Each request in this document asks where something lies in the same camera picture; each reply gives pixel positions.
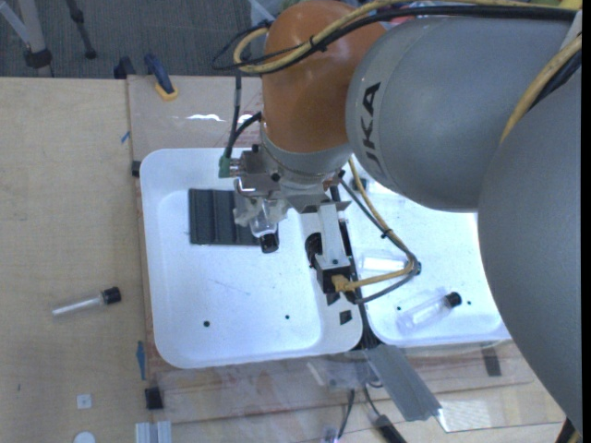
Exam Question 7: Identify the black cylinder on white bracket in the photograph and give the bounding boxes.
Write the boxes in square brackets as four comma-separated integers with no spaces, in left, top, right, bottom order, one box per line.
[304,200,356,307]

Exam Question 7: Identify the clear bottle with black cap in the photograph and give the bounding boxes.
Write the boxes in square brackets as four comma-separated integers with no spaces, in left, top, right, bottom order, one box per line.
[51,286,123,318]
[248,199,281,255]
[395,291,464,332]

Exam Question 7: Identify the black ribbed flat plate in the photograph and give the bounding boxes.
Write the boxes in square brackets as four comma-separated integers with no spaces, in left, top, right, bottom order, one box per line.
[187,187,260,247]

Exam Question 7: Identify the white plastic tray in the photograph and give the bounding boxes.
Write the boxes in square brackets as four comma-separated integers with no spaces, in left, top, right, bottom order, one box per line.
[139,148,364,370]
[340,153,513,348]

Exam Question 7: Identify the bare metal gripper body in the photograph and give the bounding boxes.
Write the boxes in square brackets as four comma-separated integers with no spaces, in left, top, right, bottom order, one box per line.
[232,148,353,215]

